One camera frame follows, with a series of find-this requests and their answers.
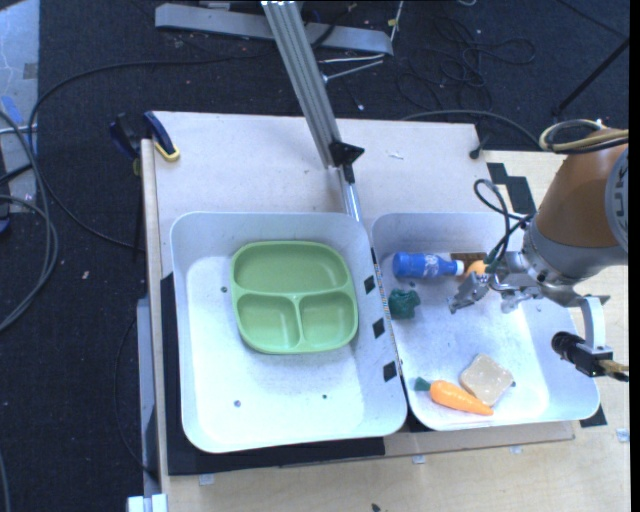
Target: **blue bottle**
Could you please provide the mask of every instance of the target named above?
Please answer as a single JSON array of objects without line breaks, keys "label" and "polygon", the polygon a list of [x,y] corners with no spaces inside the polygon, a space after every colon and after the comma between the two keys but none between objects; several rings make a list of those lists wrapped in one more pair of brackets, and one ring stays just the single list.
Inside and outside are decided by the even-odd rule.
[{"label": "blue bottle", "polygon": [[393,256],[393,274],[396,277],[459,276],[463,272],[462,261],[448,261],[437,254],[397,252]]}]

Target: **dark carpet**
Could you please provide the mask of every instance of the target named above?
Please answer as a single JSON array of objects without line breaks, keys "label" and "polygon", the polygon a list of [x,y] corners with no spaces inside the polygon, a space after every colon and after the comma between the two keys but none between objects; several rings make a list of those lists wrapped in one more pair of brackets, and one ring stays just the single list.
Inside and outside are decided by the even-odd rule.
[{"label": "dark carpet", "polygon": [[[0,333],[0,450],[16,512],[123,511],[128,496],[143,492],[142,470],[120,438],[114,408],[124,342],[115,398],[124,437],[139,453],[135,329],[124,336],[145,294],[144,254],[130,247],[142,245],[141,184],[112,144],[109,123],[127,113],[144,133],[140,116],[147,110],[300,115],[273,43],[161,32],[153,19],[160,3],[41,2],[40,94],[56,88],[38,111],[38,158],[57,197],[50,193],[60,254],[31,307]],[[318,5],[305,10],[307,20],[333,21],[335,8],[308,4]],[[339,23],[389,31],[397,6],[358,2]],[[629,0],[405,2],[395,56],[331,80],[329,96],[336,116],[345,118],[464,109],[504,116],[536,137],[563,119],[628,128],[628,49],[563,112],[554,116],[554,108],[629,29]],[[325,48],[316,54],[345,56]],[[322,70],[331,75],[354,65]],[[424,119],[476,123],[490,149],[537,149],[495,116]],[[43,226],[34,215],[14,215],[0,237],[1,318],[40,272]]]}]

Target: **toy carrot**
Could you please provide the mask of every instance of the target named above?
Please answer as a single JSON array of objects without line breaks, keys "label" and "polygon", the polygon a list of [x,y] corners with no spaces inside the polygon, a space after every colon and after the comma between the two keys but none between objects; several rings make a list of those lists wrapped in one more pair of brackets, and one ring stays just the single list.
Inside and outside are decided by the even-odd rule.
[{"label": "toy carrot", "polygon": [[467,393],[464,389],[445,380],[434,380],[429,383],[422,377],[418,377],[413,389],[416,391],[429,391],[434,402],[452,409],[485,416],[493,414],[491,407],[482,403],[482,401]]}]

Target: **yellow clamp pad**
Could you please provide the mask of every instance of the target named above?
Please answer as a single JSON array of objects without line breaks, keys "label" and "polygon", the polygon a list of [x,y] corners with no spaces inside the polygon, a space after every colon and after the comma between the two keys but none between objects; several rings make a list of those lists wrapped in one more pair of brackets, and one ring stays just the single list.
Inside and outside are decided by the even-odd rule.
[{"label": "yellow clamp pad", "polygon": [[162,158],[164,158],[167,162],[175,162],[178,158],[180,158],[180,150],[176,146],[173,146],[175,151],[169,154],[164,150],[164,148],[159,143],[154,142],[153,145],[158,150],[158,153],[162,155]]}]

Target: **green divided plate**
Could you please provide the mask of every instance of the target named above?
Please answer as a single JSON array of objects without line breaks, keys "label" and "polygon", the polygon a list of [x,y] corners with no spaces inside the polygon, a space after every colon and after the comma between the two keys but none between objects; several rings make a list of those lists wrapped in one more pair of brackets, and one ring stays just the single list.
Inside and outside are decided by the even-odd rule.
[{"label": "green divided plate", "polygon": [[231,260],[231,296],[242,339],[268,354],[340,348],[358,329],[351,273],[328,245],[268,241]]}]

